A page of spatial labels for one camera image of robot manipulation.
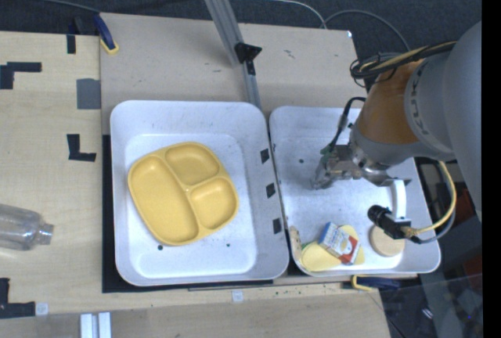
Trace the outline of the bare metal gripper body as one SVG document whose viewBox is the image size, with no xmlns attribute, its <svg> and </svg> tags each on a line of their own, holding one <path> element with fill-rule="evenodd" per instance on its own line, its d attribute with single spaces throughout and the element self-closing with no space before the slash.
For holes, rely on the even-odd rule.
<svg viewBox="0 0 501 338">
<path fill-rule="evenodd" d="M 371 183 L 388 183 L 389 165 L 376 162 L 356 144 L 326 146 L 321 150 L 326 171 L 337 171 L 339 180 L 365 179 Z"/>
</svg>

